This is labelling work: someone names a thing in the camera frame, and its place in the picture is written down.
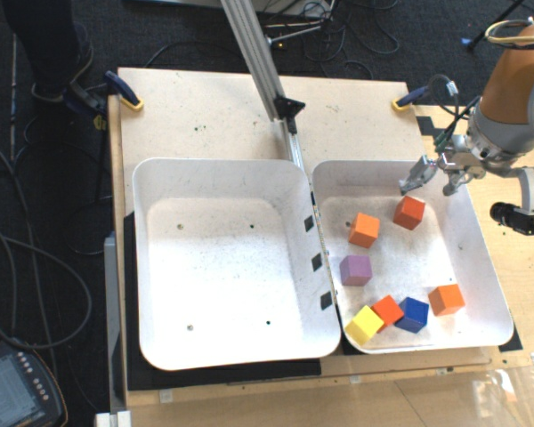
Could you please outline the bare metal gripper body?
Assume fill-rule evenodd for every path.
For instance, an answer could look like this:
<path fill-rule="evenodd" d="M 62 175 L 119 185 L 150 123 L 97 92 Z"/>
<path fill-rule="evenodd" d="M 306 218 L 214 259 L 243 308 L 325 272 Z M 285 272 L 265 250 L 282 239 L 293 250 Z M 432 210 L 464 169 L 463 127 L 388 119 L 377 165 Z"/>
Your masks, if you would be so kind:
<path fill-rule="evenodd" d="M 464 135 L 443 136 L 435 145 L 437 165 L 448 176 L 449 183 L 468 183 L 485 177 L 481 160 L 467 146 Z"/>

